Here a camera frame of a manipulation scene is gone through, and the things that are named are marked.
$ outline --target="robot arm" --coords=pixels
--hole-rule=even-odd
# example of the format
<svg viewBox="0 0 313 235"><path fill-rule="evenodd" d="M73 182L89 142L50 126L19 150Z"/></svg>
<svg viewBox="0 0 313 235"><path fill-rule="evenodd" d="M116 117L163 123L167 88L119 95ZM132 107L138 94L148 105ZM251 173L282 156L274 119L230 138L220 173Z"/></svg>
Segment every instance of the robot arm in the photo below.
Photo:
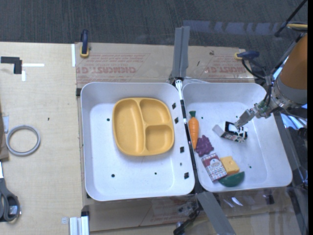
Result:
<svg viewBox="0 0 313 235"><path fill-rule="evenodd" d="M308 34L306 33L291 50L277 78L268 86L265 98L254 104L253 108L245 110L234 125L240 129L254 117L268 118L276 111L298 115L297 112L300 112L301 107L308 101L307 77Z"/></svg>

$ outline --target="scissors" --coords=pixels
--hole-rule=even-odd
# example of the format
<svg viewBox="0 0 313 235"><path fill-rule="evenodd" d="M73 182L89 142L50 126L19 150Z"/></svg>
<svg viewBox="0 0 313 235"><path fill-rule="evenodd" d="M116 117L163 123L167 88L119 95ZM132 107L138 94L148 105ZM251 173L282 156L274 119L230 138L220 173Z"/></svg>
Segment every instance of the scissors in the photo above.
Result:
<svg viewBox="0 0 313 235"><path fill-rule="evenodd" d="M0 160L0 220L14 220L20 213L20 203L17 196L11 193L5 185L2 163Z"/></svg>

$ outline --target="yellow cheese block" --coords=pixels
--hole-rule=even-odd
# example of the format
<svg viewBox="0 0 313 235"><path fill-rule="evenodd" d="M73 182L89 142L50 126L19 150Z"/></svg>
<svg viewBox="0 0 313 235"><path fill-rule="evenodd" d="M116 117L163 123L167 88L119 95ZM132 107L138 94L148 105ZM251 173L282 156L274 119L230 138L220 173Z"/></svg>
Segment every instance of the yellow cheese block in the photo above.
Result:
<svg viewBox="0 0 313 235"><path fill-rule="evenodd" d="M228 175L239 172L240 168L238 167L236 162L233 160L232 156L223 157L223 158L220 158L220 160Z"/></svg>

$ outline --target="red and white box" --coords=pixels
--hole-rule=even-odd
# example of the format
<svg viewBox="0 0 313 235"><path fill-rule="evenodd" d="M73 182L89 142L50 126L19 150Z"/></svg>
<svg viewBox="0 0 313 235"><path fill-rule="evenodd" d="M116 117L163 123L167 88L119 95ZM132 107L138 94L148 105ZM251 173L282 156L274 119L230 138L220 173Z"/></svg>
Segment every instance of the red and white box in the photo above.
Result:
<svg viewBox="0 0 313 235"><path fill-rule="evenodd" d="M206 171L208 172L212 182L227 176L227 172L216 153L203 157L201 159Z"/></svg>

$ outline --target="gray floor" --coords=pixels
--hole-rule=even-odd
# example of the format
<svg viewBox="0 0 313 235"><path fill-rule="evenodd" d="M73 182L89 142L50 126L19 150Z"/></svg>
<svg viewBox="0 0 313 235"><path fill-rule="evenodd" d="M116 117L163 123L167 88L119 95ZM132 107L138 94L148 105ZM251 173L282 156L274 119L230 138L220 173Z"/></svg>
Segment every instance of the gray floor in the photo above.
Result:
<svg viewBox="0 0 313 235"><path fill-rule="evenodd" d="M273 34L302 0L0 0L0 41L174 43L176 27L191 26L190 45L240 47L276 65L297 32ZM292 19L308 21L308 3Z"/></svg>

